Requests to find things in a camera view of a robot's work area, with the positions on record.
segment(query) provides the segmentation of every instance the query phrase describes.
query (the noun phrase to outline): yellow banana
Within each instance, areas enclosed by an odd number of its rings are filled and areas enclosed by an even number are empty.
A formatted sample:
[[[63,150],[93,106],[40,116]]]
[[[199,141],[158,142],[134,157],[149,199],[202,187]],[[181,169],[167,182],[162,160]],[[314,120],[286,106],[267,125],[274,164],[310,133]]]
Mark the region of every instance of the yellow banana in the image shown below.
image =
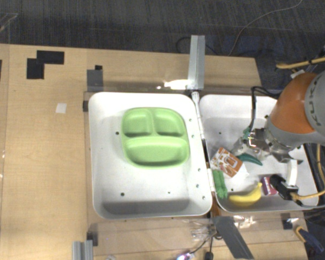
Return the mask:
[[[261,198],[261,186],[262,183],[259,182],[258,185],[249,193],[244,194],[242,196],[232,194],[228,197],[228,200],[240,207],[250,206]]]

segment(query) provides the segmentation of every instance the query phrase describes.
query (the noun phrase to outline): metal bracket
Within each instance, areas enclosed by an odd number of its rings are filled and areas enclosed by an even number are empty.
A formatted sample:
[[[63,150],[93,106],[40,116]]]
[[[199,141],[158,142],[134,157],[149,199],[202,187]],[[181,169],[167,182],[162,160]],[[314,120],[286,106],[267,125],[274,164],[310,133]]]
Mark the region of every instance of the metal bracket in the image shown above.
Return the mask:
[[[191,36],[188,82],[186,89],[201,90],[205,80],[205,36]]]
[[[72,260],[93,260],[93,241],[73,242]]]

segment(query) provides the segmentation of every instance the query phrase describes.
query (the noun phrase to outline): green object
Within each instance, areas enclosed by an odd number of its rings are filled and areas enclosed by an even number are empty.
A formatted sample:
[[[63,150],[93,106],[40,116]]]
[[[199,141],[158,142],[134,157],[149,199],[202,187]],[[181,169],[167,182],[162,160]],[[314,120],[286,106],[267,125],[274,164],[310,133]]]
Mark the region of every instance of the green object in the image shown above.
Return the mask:
[[[136,167],[172,167],[190,155],[183,118],[166,108],[134,108],[121,123],[122,148]]]
[[[217,196],[221,199],[227,198],[228,190],[225,185],[223,172],[220,170],[212,170],[212,174]]]
[[[260,165],[262,166],[262,163],[260,160],[258,160],[257,158],[255,158],[254,156],[252,155],[249,155],[247,153],[243,153],[239,156],[237,156],[237,158],[239,160],[241,160],[242,162],[251,162],[251,163],[254,163],[254,164],[257,164],[257,165]]]

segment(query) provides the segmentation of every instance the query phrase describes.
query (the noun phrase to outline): yellow tube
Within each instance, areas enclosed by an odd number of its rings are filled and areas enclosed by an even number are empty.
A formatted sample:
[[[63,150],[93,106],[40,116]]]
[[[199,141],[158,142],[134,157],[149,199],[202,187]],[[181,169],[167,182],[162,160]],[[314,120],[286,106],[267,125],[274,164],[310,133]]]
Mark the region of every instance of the yellow tube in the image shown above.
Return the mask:
[[[325,57],[316,58],[316,59],[311,60],[311,61],[304,61],[304,62],[292,63],[292,64],[279,63],[279,64],[276,65],[276,68],[279,68],[279,69],[293,69],[293,68],[303,67],[303,66],[307,66],[309,64],[316,64],[316,63],[321,63],[321,62],[325,62]]]
[[[321,180],[323,181],[323,184],[324,184],[324,190],[322,190],[318,193],[309,194],[307,196],[300,196],[297,193],[291,193],[291,197],[292,197],[293,201],[307,199],[307,198],[313,198],[313,197],[319,197],[319,196],[322,196],[323,194],[325,194],[325,176],[322,171],[321,164],[320,164],[320,151],[321,151],[321,146],[318,144],[316,146],[316,164],[318,166]]]

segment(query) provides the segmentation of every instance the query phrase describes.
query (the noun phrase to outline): green plate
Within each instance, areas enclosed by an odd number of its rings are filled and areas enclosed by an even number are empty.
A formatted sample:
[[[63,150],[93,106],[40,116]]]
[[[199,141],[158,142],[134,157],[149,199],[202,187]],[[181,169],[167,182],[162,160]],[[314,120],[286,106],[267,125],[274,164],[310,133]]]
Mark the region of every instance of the green plate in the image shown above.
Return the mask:
[[[126,159],[136,167],[172,167],[190,155],[183,118],[166,108],[134,108],[125,112],[121,140]]]

